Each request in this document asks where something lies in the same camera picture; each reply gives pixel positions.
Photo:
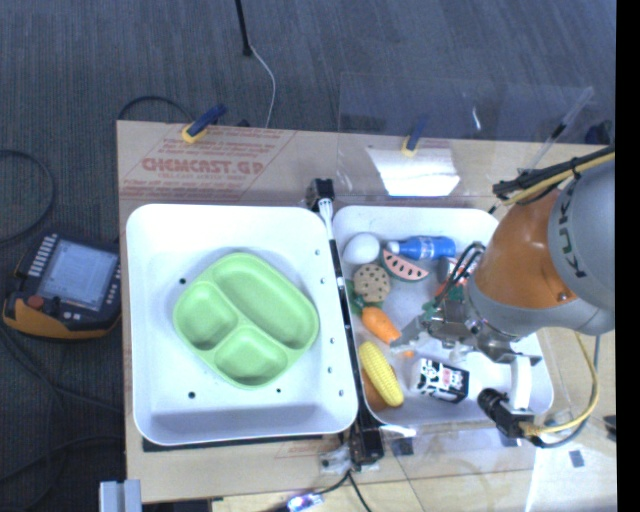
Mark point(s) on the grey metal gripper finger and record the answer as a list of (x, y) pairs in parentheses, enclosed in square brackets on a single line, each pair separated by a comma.
[(411, 331), (457, 353)]

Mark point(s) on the orange carrot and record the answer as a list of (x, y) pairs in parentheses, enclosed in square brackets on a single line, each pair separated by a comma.
[(380, 322)]

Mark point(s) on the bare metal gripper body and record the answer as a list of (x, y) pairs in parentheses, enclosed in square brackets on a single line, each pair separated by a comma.
[(457, 320)]

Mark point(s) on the white plastic tray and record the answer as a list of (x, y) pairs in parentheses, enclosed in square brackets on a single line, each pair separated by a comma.
[(165, 410), (425, 222)]

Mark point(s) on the watermelon slice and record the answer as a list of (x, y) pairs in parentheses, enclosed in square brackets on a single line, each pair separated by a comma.
[(402, 269)]

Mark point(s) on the green divided plate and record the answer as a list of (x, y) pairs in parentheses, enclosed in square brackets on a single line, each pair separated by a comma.
[(260, 295)]

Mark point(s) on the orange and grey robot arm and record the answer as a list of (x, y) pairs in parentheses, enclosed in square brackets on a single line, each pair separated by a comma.
[(530, 260)]

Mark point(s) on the white egg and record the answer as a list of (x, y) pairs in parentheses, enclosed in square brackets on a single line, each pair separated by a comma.
[(361, 247)]

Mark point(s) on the black cylinder on white bracket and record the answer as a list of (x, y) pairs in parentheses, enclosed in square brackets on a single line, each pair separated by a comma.
[(520, 380)]

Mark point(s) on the brown cardboard board red print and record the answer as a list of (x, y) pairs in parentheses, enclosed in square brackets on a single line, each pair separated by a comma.
[(300, 160)]

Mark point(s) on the black and white carton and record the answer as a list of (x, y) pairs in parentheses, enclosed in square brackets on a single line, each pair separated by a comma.
[(442, 380)]

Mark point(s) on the blue bottle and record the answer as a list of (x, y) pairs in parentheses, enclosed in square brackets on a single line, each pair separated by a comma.
[(425, 248)]

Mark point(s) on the grey and orange toy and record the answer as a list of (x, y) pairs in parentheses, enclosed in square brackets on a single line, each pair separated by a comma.
[(445, 270)]

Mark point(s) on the brown biscuit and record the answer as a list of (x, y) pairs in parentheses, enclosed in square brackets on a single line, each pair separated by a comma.
[(372, 283)]

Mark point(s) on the yellow corn cob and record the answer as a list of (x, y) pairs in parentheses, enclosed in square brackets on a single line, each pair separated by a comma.
[(381, 372)]

